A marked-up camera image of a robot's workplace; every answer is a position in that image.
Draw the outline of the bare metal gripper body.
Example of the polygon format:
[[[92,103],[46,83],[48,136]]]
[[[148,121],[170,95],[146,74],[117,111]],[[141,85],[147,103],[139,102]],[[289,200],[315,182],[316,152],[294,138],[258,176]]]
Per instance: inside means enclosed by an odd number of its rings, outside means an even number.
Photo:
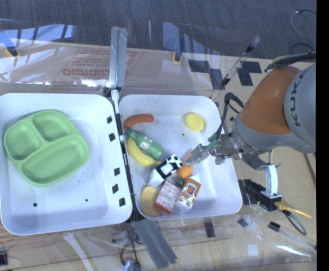
[[[226,159],[240,158],[239,152],[233,146],[231,138],[233,134],[221,134],[217,142],[210,147],[210,155],[215,157],[215,164],[221,165]]]

